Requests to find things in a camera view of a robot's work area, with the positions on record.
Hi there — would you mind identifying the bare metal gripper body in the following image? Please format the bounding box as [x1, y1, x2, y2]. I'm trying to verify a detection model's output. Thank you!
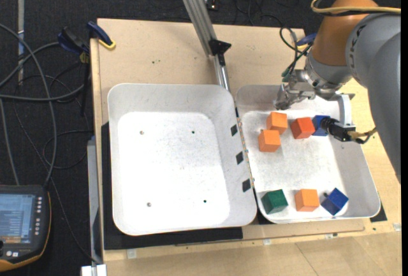
[280, 69, 344, 101]

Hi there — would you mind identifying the black cylinder on white bracket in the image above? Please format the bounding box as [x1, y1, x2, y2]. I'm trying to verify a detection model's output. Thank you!
[319, 94, 357, 143]

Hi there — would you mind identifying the pale wood board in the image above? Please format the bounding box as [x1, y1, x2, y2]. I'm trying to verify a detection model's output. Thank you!
[96, 18, 366, 249]

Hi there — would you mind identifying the reddish orange cube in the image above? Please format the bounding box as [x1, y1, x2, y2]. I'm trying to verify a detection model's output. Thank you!
[289, 117, 316, 140]

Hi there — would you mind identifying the green cube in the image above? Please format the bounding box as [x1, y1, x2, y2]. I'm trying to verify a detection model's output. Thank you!
[260, 189, 289, 215]

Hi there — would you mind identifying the blue cube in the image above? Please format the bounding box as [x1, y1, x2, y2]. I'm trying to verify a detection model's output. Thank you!
[311, 115, 333, 137]
[320, 187, 349, 216]

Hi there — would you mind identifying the white plastic tray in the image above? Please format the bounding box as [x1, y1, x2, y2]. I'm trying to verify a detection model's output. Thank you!
[235, 84, 382, 225]
[107, 82, 258, 236]

